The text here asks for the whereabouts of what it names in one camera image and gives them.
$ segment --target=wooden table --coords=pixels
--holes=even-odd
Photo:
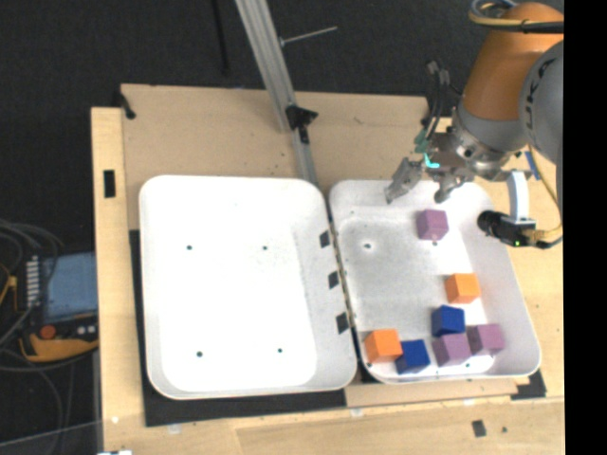
[[[543,351],[540,373],[531,379],[385,386],[357,378],[345,389],[344,409],[146,427],[128,240],[138,228],[138,189],[159,173],[295,177],[297,165],[266,91],[138,84],[121,91],[135,119],[119,108],[91,110],[106,450],[564,453],[562,245],[509,250]],[[309,134],[325,194],[343,179],[389,179],[412,150],[427,109],[421,97],[297,93],[297,99],[319,113]],[[555,167],[540,164],[554,186]],[[508,166],[527,168],[522,158]],[[112,183],[114,191],[107,187]],[[496,210],[509,210],[504,183],[478,183]],[[529,193],[539,228],[555,226],[558,210],[541,182],[530,180]],[[545,395],[533,394],[542,382]],[[519,392],[523,399],[513,400]],[[479,425],[485,436],[475,434]]]

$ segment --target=black cable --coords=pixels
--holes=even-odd
[[[42,249],[42,245],[38,243],[38,241],[36,241],[36,239],[31,235],[31,233],[36,234],[42,239],[44,239],[51,249],[50,271],[48,275],[42,279],[40,291],[38,292],[36,298],[32,300],[26,311],[9,327],[9,329],[2,335],[2,337],[0,337],[0,348],[4,348],[5,344],[9,341],[12,334],[26,321],[29,315],[36,308],[38,301],[43,297],[46,290],[48,289],[48,285],[50,284],[50,281],[55,273],[57,259],[59,258],[59,249],[60,246],[63,245],[63,243],[59,238],[57,238],[57,236],[48,232],[45,229],[42,229],[41,227],[24,224],[12,224],[8,221],[0,220],[0,228],[13,232],[14,234],[22,238],[24,241],[28,242],[31,246],[38,246],[38,248]]]
[[[19,367],[15,367],[15,366],[0,366],[0,372],[5,372],[5,373],[31,373],[32,371],[52,371],[53,369],[59,369],[65,366],[69,366],[70,364],[75,364],[76,362],[89,357],[90,355],[92,355],[97,349],[92,349],[88,352],[86,352],[85,354],[81,354],[81,355],[77,355],[75,357],[70,357],[67,360],[63,360],[63,361],[57,361],[57,362],[53,362],[51,364],[44,364],[44,365],[34,365],[34,369],[32,368],[19,368]],[[11,355],[14,355],[13,351],[7,351],[6,348],[4,348],[2,351],[0,351],[0,355],[2,354],[7,354],[10,353]]]
[[[431,75],[434,76],[434,102],[432,103],[432,110],[430,115],[429,124],[427,126],[428,133],[425,136],[426,140],[430,140],[438,123],[443,114],[443,107],[445,106],[447,91],[451,89],[451,78],[449,71],[438,61],[431,61],[427,64],[427,69]]]
[[[65,416],[64,416],[64,426],[61,432],[61,443],[59,445],[59,453],[60,455],[64,453],[65,448],[65,433],[69,427],[69,418],[71,416],[72,411],[72,398],[74,396],[74,372],[75,372],[75,364],[71,364],[69,367],[69,383],[67,388],[67,399],[65,401]]]
[[[48,451],[46,452],[46,454],[51,455],[55,451],[55,448],[57,447],[57,444],[59,443],[61,429],[62,429],[62,426],[64,423],[64,405],[61,400],[61,395],[59,394],[57,387],[50,380],[50,378],[46,375],[46,373],[44,371],[38,369],[32,362],[28,361],[24,357],[21,357],[20,355],[17,355],[16,353],[13,353],[11,351],[5,351],[5,354],[8,354],[11,357],[14,357],[22,362],[25,362],[30,367],[34,368],[31,372],[39,374],[50,387],[50,391],[52,392],[53,397],[55,398],[55,403],[56,403],[56,407],[57,407],[57,428],[55,431],[59,431],[59,433],[57,433],[57,436],[53,437],[53,443],[50,444],[50,446],[48,446]]]
[[[556,239],[550,243],[547,243],[546,241],[538,241],[536,243],[536,247],[539,249],[550,249],[553,246],[556,246],[557,244],[562,242],[562,236],[559,239]]]
[[[9,348],[10,342],[13,340],[12,337],[9,337],[4,345],[0,345],[0,355],[6,352]]]
[[[564,22],[500,21],[505,11],[517,5],[513,0],[472,0],[469,17],[475,24],[493,30],[521,33],[563,34]]]
[[[211,0],[211,6],[215,30],[217,32],[217,41],[219,42],[219,50],[221,52],[221,74],[228,76],[230,74],[230,59],[228,58],[228,46],[226,45],[224,26],[221,22],[221,14],[217,0]]]
[[[449,83],[449,89],[457,98],[461,98],[463,91],[461,89],[456,88],[453,84]]]
[[[16,250],[17,254],[15,255],[15,260],[13,264],[7,265],[7,269],[10,273],[12,273],[17,268],[17,266],[21,264],[23,260],[23,247],[21,246],[21,243],[19,243],[19,241],[17,241],[14,237],[5,232],[0,232],[0,238],[11,243]]]

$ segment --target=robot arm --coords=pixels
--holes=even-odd
[[[564,17],[539,3],[474,0],[469,18],[490,31],[452,110],[451,126],[446,133],[436,131],[441,97],[451,83],[449,73],[432,62],[428,70],[436,79],[437,93],[428,126],[415,139],[415,151],[424,158],[403,159],[386,189],[387,202],[409,191],[426,172],[439,183],[434,197],[438,203],[479,176],[508,181],[511,203],[516,204],[516,194],[522,193],[520,173],[513,176],[503,167],[529,147],[557,164],[561,211]],[[526,178],[531,174],[524,173]],[[493,214],[479,217],[479,227],[487,234],[513,246],[550,245],[546,231],[535,231],[535,222],[520,213]]]

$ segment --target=toy block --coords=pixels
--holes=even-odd
[[[472,356],[465,333],[446,334],[432,342],[432,349],[440,367],[461,364]]]
[[[497,323],[474,325],[466,334],[473,355],[495,355],[506,346],[502,328]]]
[[[395,361],[397,373],[418,373],[430,365],[430,356],[423,339],[405,340],[400,345],[402,356]]]
[[[369,362],[392,362],[402,356],[396,329],[374,330],[364,339]]]
[[[443,210],[426,209],[416,219],[419,239],[438,241],[449,231],[447,213]]]
[[[481,296],[476,273],[454,273],[445,280],[449,303],[472,303]]]
[[[466,332],[464,310],[458,307],[441,305],[432,312],[432,335],[441,337],[445,334]]]

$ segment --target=black floor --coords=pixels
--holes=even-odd
[[[338,27],[286,45],[302,91],[421,96],[430,59],[463,87],[486,35],[471,0],[267,1],[284,39]],[[0,218],[93,249],[92,106],[114,104],[123,82],[262,88],[233,0],[217,2],[228,73],[212,0],[0,0]],[[73,369],[48,373],[72,426],[95,417],[92,362]],[[0,371],[0,443],[54,429],[56,409],[41,375]]]

